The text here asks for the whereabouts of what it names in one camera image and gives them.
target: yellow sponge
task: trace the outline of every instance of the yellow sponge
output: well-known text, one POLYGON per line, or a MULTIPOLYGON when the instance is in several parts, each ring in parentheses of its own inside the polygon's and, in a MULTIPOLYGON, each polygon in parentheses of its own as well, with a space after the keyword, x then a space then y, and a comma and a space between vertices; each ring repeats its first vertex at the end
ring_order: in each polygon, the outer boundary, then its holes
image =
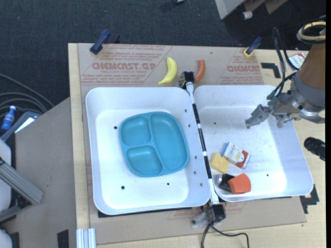
POLYGON ((210 161, 210 166, 212 169, 226 174, 229 169, 230 162, 222 157, 218 152, 215 152, 210 161))

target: toy banana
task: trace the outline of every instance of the toy banana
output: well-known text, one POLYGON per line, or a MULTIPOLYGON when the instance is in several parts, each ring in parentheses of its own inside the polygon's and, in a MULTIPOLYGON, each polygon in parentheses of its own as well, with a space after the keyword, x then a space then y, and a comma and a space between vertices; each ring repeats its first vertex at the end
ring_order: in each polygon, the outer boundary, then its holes
POLYGON ((171 83, 175 79, 175 76, 177 75, 177 63, 173 58, 170 57, 167 58, 167 66, 168 66, 168 71, 164 76, 164 78, 157 83, 158 85, 171 83))

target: blue divided dish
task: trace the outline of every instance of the blue divided dish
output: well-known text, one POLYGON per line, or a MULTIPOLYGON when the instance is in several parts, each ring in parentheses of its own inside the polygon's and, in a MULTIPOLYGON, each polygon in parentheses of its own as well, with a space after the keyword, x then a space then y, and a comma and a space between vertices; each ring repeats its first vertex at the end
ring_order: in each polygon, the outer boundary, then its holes
POLYGON ((177 119, 150 112, 125 119, 119 128, 125 160, 136 175, 162 176, 184 168, 189 150, 177 119))

